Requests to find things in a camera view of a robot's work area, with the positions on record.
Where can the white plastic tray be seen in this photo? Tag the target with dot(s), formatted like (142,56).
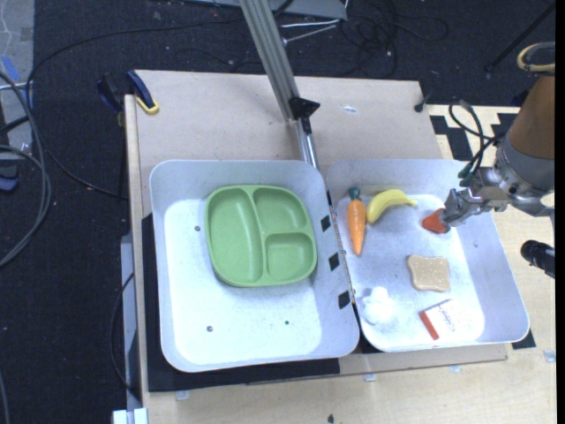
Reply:
(247,320)
(397,259)

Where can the yellow banana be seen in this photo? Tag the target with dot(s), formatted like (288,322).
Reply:
(384,201)

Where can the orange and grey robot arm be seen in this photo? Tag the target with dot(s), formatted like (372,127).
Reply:
(532,122)

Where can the white and orange carton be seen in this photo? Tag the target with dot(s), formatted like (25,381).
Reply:
(450,318)

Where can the thin black and white rod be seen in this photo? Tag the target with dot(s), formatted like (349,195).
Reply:
(340,245)

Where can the green divided plate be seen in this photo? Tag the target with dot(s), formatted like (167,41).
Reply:
(260,236)

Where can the pale wood board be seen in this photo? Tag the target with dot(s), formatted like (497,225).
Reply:
(229,122)

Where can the red-orange toy sausage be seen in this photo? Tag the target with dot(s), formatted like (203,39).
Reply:
(431,222)

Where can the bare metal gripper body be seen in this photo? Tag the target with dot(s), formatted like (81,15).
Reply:
(503,194)

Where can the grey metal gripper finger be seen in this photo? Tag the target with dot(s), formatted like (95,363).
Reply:
(465,217)
(454,202)

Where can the orange carrot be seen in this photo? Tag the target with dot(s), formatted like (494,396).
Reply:
(356,223)

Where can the tan bread slice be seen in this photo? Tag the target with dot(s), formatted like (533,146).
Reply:
(428,273)

